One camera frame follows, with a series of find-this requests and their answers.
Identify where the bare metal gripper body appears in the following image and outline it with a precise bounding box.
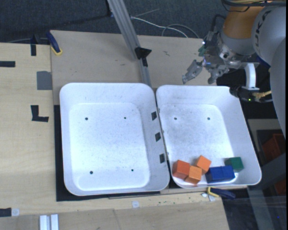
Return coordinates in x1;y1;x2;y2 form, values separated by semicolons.
201;31;242;73

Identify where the white plastic tray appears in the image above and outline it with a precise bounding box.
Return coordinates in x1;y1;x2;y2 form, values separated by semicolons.
155;84;263;189
59;82;171;196

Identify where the orange cube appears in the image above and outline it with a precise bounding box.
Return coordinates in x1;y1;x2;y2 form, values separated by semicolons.
184;165;203;185
194;155;212;175

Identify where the green cube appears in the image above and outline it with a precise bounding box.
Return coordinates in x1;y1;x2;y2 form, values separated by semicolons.
224;156;245;173

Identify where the blue cube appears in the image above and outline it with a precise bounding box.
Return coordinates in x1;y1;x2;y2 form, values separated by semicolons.
220;165;236;182
204;166;223;184

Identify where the red-orange cube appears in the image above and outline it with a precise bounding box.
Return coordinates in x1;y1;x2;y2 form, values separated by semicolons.
171;160;191;180

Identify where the black cylinder on white bracket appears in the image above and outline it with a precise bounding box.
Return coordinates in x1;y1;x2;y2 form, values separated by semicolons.
228;63;260;103

